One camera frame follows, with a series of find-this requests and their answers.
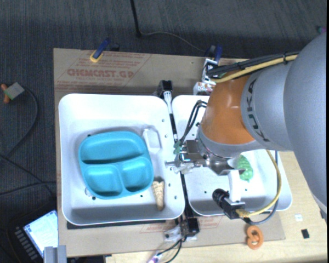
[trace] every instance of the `green object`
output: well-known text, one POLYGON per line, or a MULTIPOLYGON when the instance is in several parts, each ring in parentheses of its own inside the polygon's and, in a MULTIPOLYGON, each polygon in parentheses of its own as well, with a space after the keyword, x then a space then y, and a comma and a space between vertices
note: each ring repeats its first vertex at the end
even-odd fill
POLYGON ((245 170, 242 174, 240 174, 240 179, 249 182, 250 179, 253 178, 253 169, 245 156, 239 156, 239 160, 237 161, 237 168, 245 170))
POLYGON ((180 139, 173 145, 174 147, 174 150, 173 150, 173 154, 179 154, 180 153, 180 150, 181 150, 181 141, 180 139))

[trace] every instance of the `white sink basin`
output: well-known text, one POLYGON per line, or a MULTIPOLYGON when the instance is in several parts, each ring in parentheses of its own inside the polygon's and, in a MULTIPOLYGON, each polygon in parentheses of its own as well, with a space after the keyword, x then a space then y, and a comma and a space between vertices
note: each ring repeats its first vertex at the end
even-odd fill
POLYGON ((69 94, 59 102, 62 211, 75 225, 175 219, 185 207, 180 175, 165 167, 174 160, 166 103, 155 96, 69 94), (164 180, 164 209, 152 189, 118 199, 100 199, 86 190, 78 147, 88 136, 130 130, 146 141, 155 179, 164 180))
MULTIPOLYGON (((207 102, 208 96, 180 95, 173 99, 172 109, 179 138, 184 134, 191 110, 199 99, 207 102)), ((197 122, 201 121, 204 111, 204 108, 199 110, 197 122)), ((195 125, 196 123, 186 136, 187 139, 196 137, 197 126, 195 125)), ((274 199, 277 191, 276 170, 265 150, 249 151, 242 154, 249 160, 253 168, 253 178, 249 182, 241 181, 241 200, 246 203, 246 210, 255 211, 274 199)), ((285 210, 292 203, 292 195, 280 158, 278 164, 282 177, 282 190, 277 210, 285 210)), ((204 167, 194 168, 192 172, 184 176, 188 200, 192 209, 203 216, 222 215, 223 210, 213 201, 212 193, 218 188, 229 191, 228 177, 218 176, 209 168, 204 167)))

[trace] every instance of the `phone screen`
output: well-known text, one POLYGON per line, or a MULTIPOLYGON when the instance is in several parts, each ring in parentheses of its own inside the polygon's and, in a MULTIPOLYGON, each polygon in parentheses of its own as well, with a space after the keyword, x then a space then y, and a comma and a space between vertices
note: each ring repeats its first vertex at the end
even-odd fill
POLYGON ((23 227, 28 237, 43 257, 45 247, 58 247, 57 211, 52 210, 23 227))

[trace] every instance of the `smartphone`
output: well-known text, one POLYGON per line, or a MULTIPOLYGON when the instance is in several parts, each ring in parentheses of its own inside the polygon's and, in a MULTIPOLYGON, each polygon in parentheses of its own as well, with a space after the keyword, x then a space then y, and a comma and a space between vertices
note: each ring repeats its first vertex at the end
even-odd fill
MULTIPOLYGON (((59 245, 58 214, 56 202, 10 222, 8 237, 20 262, 43 263, 45 247, 59 245)), ((82 262, 81 258, 68 258, 68 262, 82 262)))

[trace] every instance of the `blue plastic plate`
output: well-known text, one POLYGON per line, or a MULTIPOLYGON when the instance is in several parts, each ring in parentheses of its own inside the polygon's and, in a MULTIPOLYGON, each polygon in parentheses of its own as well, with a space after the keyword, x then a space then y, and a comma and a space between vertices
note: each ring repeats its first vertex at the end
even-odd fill
POLYGON ((148 148, 131 131, 88 136, 78 150, 84 182, 100 199, 115 199, 142 192, 154 179, 148 148))

